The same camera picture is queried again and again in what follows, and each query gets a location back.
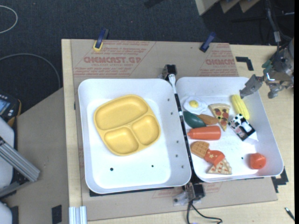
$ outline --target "toy waffle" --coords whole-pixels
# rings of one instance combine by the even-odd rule
[[[107,148],[120,156],[149,147],[161,133],[152,109],[137,95],[122,96],[99,106],[93,121]]]

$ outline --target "table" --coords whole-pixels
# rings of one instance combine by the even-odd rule
[[[236,63],[238,73],[243,77],[252,74],[262,74],[263,64],[275,52],[275,47],[231,45],[236,56],[246,56],[252,61],[254,71],[249,71],[245,63]],[[71,40],[62,40],[63,76],[64,76],[64,102],[65,102],[65,131],[68,166],[69,206],[82,206],[81,184],[78,161],[78,142],[76,129],[76,114],[74,110],[74,88],[72,75]],[[289,182],[279,186],[278,200],[267,203],[253,203],[201,210],[206,216],[220,217],[224,223],[292,223],[285,207],[294,213],[294,125],[293,125],[293,90],[285,90],[278,97],[268,99],[269,88],[263,85],[259,90],[271,128],[278,143]],[[163,214],[122,218],[122,223],[186,223],[186,211],[176,211]],[[194,211],[190,219],[199,223],[208,223],[206,219],[197,217]],[[92,221],[92,224],[119,223],[119,219]]]

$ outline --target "white tray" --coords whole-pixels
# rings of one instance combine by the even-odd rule
[[[230,96],[239,94],[248,81],[244,77],[183,77],[177,81],[178,96],[183,107],[184,99],[188,96],[197,96],[208,105],[213,103],[225,103],[231,105],[229,120],[235,115]],[[243,98],[250,114],[249,123],[256,130],[258,142],[252,144],[243,142],[230,128],[224,132],[221,130],[221,138],[208,141],[211,150],[219,150],[225,154],[232,167],[231,175],[208,174],[211,164],[204,159],[192,154],[192,162],[196,175],[205,182],[227,181],[234,179],[258,178],[279,175],[284,168],[283,161],[265,113],[260,95],[255,92]],[[203,112],[212,115],[207,109]],[[189,144],[196,140],[189,139]],[[259,152],[263,154],[267,163],[262,169],[249,167],[249,154]]]
[[[120,96],[142,97],[161,127],[159,140],[129,156],[110,152],[93,123],[98,106]],[[85,180],[99,194],[183,186],[191,178],[178,108],[171,85],[162,79],[88,79],[78,88]]]

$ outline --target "clip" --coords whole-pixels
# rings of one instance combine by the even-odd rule
[[[94,42],[93,50],[99,52],[103,47],[103,40],[108,36],[108,29],[102,28],[98,40]]]
[[[212,42],[212,40],[214,40],[215,37],[216,37],[216,33],[211,32],[207,40],[201,45],[199,49],[203,52],[206,52],[206,50],[209,48],[209,44]]]

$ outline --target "black fabric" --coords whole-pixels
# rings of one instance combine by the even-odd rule
[[[294,12],[294,0],[271,0],[278,14]],[[195,0],[0,0],[18,14],[16,26],[0,34],[1,57],[32,53],[49,60],[62,80],[61,39],[97,39],[109,29],[110,40],[272,44],[273,33],[266,19],[232,22],[265,16],[264,0],[243,13],[239,4],[223,13],[216,3],[202,16]],[[0,7],[0,32],[9,28],[14,14]],[[278,19],[281,30],[294,36],[294,16]],[[0,61],[0,88],[22,102],[22,112],[57,90],[52,68],[33,56]]]

